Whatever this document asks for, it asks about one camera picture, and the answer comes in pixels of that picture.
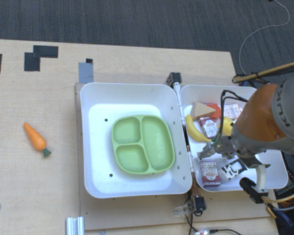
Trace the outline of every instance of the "wooden table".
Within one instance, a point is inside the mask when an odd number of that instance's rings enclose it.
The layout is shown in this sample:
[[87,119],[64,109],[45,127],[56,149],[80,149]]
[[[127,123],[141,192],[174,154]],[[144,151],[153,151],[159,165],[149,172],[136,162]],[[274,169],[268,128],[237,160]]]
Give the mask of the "wooden table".
[[[24,71],[24,53],[33,52],[34,45],[58,46],[58,58],[41,58],[40,72]],[[182,74],[182,85],[231,85],[235,75],[230,53],[217,51],[0,40],[0,54],[2,235],[63,235],[65,219],[80,216],[75,107],[79,62],[93,59],[96,82],[163,84],[174,71]],[[49,157],[43,158],[31,146],[24,122],[46,138],[52,151]],[[244,235],[278,234],[265,207],[253,204],[244,192],[203,194],[206,218],[196,218],[196,228],[230,228]],[[220,213],[229,212],[229,206],[236,213],[220,218]],[[104,218],[110,229],[98,227],[86,234],[105,230],[108,235],[169,235],[189,230],[184,219],[134,227],[119,216],[117,223],[123,228],[113,229],[114,220]]]

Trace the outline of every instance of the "dark gray fabric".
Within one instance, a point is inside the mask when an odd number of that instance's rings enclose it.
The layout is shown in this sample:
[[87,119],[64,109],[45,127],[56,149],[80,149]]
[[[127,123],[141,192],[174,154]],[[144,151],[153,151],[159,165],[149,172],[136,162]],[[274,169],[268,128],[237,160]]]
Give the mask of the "dark gray fabric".
[[[294,0],[286,26],[250,37],[246,72],[294,61]],[[230,51],[258,28],[287,21],[267,0],[0,0],[0,39]]]

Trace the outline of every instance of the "orange carrot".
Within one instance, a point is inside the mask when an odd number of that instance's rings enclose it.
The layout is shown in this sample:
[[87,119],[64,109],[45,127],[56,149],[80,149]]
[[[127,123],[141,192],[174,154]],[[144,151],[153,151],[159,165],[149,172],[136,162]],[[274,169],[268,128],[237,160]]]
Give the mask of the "orange carrot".
[[51,154],[51,152],[46,148],[47,142],[46,140],[36,131],[33,127],[31,127],[28,123],[24,123],[24,128],[27,132],[27,135],[35,147],[35,149],[39,151],[43,151],[44,156],[47,157]]

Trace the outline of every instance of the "clear plastic piece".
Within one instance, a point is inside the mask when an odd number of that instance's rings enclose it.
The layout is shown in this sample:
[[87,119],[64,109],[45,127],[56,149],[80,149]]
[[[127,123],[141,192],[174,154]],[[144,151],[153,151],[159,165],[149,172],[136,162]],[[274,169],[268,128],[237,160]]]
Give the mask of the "clear plastic piece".
[[195,211],[196,211],[196,207],[195,207],[194,198],[191,198],[190,200],[185,202],[185,204],[182,206],[173,208],[173,213],[175,218],[179,218],[179,217],[184,218],[186,215],[192,214]]

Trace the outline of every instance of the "green plate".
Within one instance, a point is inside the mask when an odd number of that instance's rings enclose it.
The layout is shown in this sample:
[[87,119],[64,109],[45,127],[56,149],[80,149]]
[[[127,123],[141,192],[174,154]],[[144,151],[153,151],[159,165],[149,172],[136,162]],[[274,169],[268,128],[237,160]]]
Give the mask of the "green plate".
[[169,169],[175,160],[167,124],[152,115],[118,119],[112,126],[112,144],[119,167],[132,174],[149,174]]

